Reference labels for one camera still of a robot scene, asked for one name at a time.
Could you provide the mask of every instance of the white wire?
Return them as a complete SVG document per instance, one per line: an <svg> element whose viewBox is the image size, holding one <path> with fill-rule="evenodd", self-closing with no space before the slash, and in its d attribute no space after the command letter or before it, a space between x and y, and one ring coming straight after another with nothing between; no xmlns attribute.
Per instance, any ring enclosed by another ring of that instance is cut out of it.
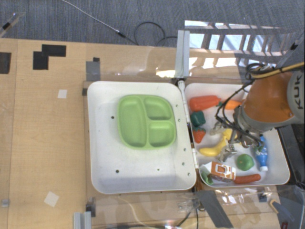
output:
<svg viewBox="0 0 305 229"><path fill-rule="evenodd" d="M70 3L70 2L68 2L68 1L66 1L66 0L59 0L59 1L62 1L62 2L65 2L65 3L69 4L70 6L74 7L75 9L77 9L78 11L80 11L80 12L82 12L83 14L87 15L88 17L90 17L90 18L94 19L95 21L97 21L97 22L99 22L99 23L101 23L101 24L107 26L109 29L115 31L116 33L119 33L119 32L120 32L119 30L113 28L112 26L106 24L105 22L103 22L103 21L101 21L101 20L99 20L99 19L93 17L92 15L88 14L88 13L85 12L84 10L81 10L80 8L78 8L77 6L75 6L74 4L72 4L72 3Z"/></svg>

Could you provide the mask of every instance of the yellow banana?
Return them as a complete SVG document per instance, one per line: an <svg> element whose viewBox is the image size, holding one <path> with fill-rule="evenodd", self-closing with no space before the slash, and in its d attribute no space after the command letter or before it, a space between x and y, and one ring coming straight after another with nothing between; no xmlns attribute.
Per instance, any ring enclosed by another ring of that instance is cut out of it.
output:
<svg viewBox="0 0 305 229"><path fill-rule="evenodd" d="M226 136L223 135L221 141L214 147L204 147L200 148L199 152L204 156L214 157L220 154L222 148L226 145L225 143Z"/></svg>
<svg viewBox="0 0 305 229"><path fill-rule="evenodd" d="M226 146L226 142L225 140L230 140L231 138L231 134L232 134L232 129L226 129L223 132L223 137L221 139L221 141L214 147L204 147L204 148L200 148L199 152L204 155L204 156L208 156L208 157L214 157L220 154L222 148L224 146Z"/></svg>

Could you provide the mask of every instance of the wooden tabletop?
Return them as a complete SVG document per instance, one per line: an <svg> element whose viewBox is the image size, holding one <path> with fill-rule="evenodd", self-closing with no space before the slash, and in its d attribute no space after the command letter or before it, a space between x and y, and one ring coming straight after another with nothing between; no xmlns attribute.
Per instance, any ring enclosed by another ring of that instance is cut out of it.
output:
<svg viewBox="0 0 305 229"><path fill-rule="evenodd" d="M49 57L48 70L33 70L33 52L43 44L65 45L66 56ZM174 70L174 48L0 39L0 52L11 53L10 73L0 74L0 200L10 199L0 208L0 228L72 229L73 213L84 212L90 197L97 205L96 229L127 222L176 225L184 218L178 204L190 193L108 196L94 191L86 174L86 62L100 59L101 80L169 82L156 73ZM230 82L240 82L237 68L194 76L203 82L221 76L222 82L228 73ZM268 189L268 199L278 200L275 187ZM226 190L217 198L236 228L279 227L276 213L258 202L253 189ZM206 211L199 217L200 228L214 228ZM192 212L183 225L195 224Z"/></svg>

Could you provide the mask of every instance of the green divided tray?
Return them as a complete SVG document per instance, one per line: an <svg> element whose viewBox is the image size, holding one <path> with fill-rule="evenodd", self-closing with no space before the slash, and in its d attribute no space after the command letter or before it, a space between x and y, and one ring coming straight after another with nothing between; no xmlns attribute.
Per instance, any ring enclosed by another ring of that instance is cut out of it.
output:
<svg viewBox="0 0 305 229"><path fill-rule="evenodd" d="M119 100L118 128L123 143L136 149L167 147L176 139L169 102L154 95L128 95Z"/></svg>

